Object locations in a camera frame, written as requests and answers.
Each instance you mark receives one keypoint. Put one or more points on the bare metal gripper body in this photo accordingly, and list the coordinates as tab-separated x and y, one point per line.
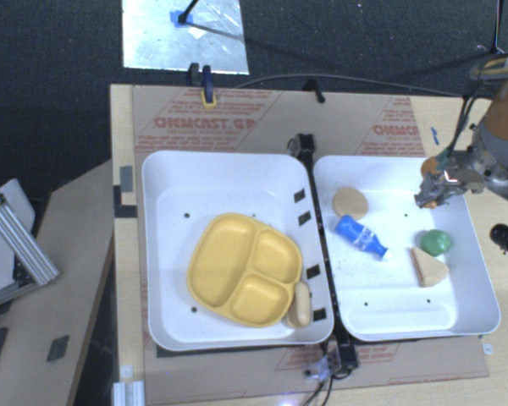
476	176

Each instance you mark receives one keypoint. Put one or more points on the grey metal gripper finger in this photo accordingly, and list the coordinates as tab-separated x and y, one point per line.
444	190
421	195

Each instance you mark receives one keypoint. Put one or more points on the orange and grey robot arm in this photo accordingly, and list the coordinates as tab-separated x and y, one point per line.
506	116

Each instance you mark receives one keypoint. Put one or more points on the green round toy food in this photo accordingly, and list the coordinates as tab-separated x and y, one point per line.
436	242

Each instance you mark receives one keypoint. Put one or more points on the beige round biscuit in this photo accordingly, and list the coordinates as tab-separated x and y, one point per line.
349	202

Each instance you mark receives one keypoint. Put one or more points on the beige sandwich wedge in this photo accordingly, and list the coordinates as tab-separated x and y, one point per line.
427	269

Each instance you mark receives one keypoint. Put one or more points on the blue bottle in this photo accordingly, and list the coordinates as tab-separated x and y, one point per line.
357	233

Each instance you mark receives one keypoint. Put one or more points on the thin black rod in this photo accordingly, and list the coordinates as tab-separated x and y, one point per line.
321	235

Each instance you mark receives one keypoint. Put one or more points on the white plastic tray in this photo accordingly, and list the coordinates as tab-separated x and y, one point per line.
220	184
389	303

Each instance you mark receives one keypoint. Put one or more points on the beige bread roll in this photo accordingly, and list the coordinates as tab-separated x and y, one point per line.
300	305

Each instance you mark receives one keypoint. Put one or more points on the brown cardboard board red print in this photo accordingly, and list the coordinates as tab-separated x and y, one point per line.
258	116

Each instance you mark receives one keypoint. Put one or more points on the yellow divided plate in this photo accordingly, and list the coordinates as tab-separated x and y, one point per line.
237	264

